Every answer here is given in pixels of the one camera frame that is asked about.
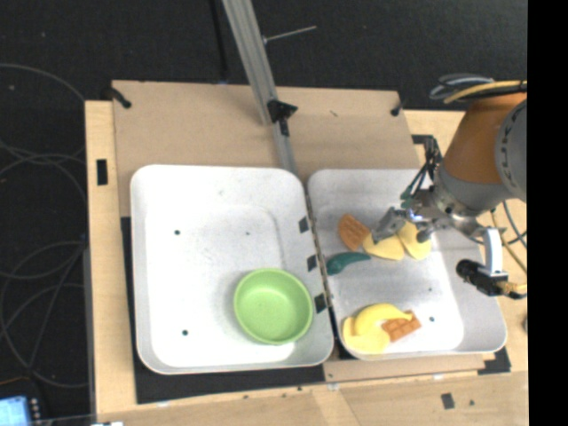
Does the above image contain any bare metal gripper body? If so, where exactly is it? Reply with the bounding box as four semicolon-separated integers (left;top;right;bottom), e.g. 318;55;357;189
391;187;484;240

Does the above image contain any yellow flat slice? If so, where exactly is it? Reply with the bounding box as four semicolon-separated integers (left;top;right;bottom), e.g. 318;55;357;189
342;315;391;355
362;232;406;262
396;221;433;262

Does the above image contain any orange waffle biscuit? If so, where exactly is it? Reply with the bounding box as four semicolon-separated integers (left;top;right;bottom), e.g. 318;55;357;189
337;213;371;253
381;310;422;343

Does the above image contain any dark green curved vegetable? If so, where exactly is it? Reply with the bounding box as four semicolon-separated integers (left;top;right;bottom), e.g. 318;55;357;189
326;251;373;277

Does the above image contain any white plastic tray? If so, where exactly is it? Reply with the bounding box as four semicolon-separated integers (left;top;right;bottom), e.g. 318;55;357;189
130;163;335;375
306;168;509;361

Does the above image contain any yellow banana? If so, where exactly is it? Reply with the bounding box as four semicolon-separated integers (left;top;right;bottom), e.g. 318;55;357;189
351;302;413;337

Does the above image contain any green bowl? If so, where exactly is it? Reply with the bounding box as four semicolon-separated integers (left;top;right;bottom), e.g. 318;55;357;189
233;267;315;346

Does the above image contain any brown cardboard board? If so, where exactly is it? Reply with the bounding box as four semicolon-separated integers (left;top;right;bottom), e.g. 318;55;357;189
110;79;497;383

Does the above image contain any black cylinder on white bracket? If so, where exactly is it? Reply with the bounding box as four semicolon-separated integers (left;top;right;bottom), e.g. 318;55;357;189
455;227;510;297

